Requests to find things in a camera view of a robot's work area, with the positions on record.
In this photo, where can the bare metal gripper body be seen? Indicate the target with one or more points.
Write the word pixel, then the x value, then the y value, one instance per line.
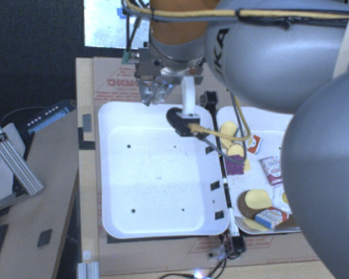
pixel 148 65

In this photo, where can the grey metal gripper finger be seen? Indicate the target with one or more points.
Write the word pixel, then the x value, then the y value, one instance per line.
pixel 163 92
pixel 146 93

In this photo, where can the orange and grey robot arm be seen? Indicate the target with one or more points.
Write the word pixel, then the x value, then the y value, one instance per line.
pixel 273 54

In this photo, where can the yellow potato chip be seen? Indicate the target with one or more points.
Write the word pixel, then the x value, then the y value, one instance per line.
pixel 257 199
pixel 235 150
pixel 228 129
pixel 254 225

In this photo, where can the white plastic tray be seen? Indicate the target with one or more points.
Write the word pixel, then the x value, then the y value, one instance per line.
pixel 259 185
pixel 157 179

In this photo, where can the purple ridged block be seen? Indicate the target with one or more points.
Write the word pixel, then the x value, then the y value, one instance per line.
pixel 234 167

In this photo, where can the red and white packet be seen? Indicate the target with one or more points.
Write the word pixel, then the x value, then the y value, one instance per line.
pixel 255 144

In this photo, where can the thin black and white rod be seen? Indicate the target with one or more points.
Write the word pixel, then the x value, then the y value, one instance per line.
pixel 225 185

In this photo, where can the brown round biscuit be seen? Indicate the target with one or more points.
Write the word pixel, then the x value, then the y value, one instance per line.
pixel 245 209

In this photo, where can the white fried egg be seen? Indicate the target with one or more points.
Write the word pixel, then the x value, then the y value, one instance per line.
pixel 280 198

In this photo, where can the brown cardboard board red print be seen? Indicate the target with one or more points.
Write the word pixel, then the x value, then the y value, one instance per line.
pixel 163 256

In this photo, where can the blue white and red carton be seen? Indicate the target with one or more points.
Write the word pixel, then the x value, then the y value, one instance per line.
pixel 270 217

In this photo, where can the black cylinder on white bracket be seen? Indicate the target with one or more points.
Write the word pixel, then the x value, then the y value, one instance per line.
pixel 180 122

